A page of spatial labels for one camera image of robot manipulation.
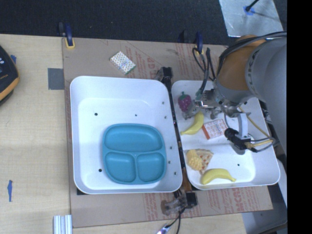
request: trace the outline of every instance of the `clamp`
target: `clamp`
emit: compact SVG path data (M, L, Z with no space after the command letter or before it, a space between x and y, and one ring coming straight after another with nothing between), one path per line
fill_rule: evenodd
M202 53L203 51L203 36L199 31L196 32L196 46L197 46L197 51L199 53Z
M75 48L75 42L72 35L72 30L69 23L58 23L58 35L65 38L66 47L69 49Z

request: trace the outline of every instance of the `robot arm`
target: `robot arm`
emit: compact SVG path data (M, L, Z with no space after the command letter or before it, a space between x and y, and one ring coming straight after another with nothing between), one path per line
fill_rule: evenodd
M220 112L241 117L237 108L257 97L266 103L278 139L287 153L286 37L286 32L241 37L220 56L214 88L197 95L195 106L211 109L211 118Z

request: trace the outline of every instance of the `wooden table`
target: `wooden table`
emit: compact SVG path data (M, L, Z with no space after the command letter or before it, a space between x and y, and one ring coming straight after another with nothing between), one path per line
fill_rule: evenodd
M20 83L0 107L0 233L51 234L53 216L71 213L64 91L48 89L48 68L63 68L61 38L0 35L0 45L17 57L20 72ZM73 233L154 234L167 222L78 228ZM228 214L182 219L179 233L246 231L241 214Z

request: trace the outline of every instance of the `yellow banana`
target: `yellow banana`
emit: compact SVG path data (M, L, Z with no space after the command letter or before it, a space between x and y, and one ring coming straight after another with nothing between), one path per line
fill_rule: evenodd
M201 111L199 111L194 116L193 124L185 131L180 132L180 134L181 135L194 135L200 130L203 124L204 124L204 114Z
M204 173L204 175L200 179L200 183L206 185L215 178L225 178L231 180L232 182L236 181L236 178L233 178L228 170L223 168L214 168L209 169Z

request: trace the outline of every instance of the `cable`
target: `cable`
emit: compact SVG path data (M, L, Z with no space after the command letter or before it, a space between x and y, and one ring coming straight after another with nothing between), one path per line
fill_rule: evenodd
M270 143L268 146L262 148L262 149L256 149L255 147L260 146L260 145L264 145L264 144L268 144ZM263 138L263 139L259 139L259 140L252 140L250 142L245 142L245 146L247 147L247 149L258 153L261 151L264 151L266 149L268 149L269 147L273 146L276 143L276 139L273 137L269 137L269 138Z
M207 80L208 80L208 70L205 71L203 83L201 84L201 87L199 89L200 90L200 94L202 94L204 92Z
M174 196L175 196L175 198L178 198L178 197L179 197L178 191L174 192Z
M197 50L196 48L193 48L193 49L192 49L192 53L193 53L194 59L195 59L196 63L198 64L198 66L200 67L200 69L201 69L203 72L205 72L205 69L200 65L199 61L197 60L197 57L196 57L196 55L195 55L195 51L198 52L198 50Z
M242 39L239 40L237 42L235 42L232 46L228 47L225 51L223 51L223 53L220 55L219 57L219 66L218 66L218 70L217 70L217 76L219 75L224 59L227 55L229 55L230 53L246 46L249 45L250 43L254 42L254 41L258 41L258 40L262 40L262 39L270 39L270 38L277 38L277 37L287 37L287 31L279 31L279 32L274 32L274 33L270 33L270 34L266 34L263 36L259 36L259 37L252 37L252 38L247 38L247 39Z
M213 63L211 61L210 48L207 48L207 50L206 50L206 57L207 57L207 61L208 61L207 68L209 69L209 66L210 66L211 73L213 74L213 80L215 80L216 77L215 77L214 66L213 66Z
M227 127L229 127L228 121L226 119L226 114L224 114L224 120L225 120L225 124L227 125ZM247 119L255 126L255 128L257 128L260 132L262 132L266 137L270 137L264 130L262 130L254 121L253 119L251 119L248 115L247 115Z
M181 215L185 211L185 209L186 208L183 208L181 211L179 211L179 216L171 224L167 225L166 228L171 227L177 220L179 220L178 226L177 226L177 231L176 231L176 234L178 234L178 232L180 230Z

